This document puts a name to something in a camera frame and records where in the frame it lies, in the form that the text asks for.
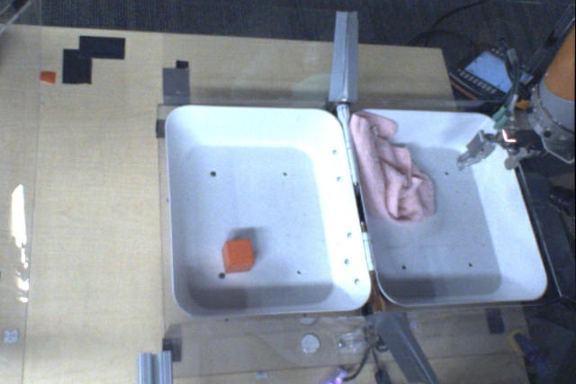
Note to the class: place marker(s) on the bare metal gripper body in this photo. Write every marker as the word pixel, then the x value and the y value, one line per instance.
pixel 554 139

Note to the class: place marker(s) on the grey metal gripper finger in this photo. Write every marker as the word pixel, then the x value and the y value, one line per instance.
pixel 473 150
pixel 517 158

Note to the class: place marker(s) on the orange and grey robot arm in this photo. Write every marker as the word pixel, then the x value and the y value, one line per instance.
pixel 563 72

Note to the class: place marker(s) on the pink cloth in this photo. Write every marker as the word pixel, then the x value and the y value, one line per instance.
pixel 396 184

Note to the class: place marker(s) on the white plastic tray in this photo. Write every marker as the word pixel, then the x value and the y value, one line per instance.
pixel 468 238
pixel 270 211

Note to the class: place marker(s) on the thin black and white rod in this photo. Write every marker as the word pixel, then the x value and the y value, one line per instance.
pixel 352 162

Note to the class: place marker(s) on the orange cube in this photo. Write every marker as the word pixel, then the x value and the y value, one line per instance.
pixel 237 256

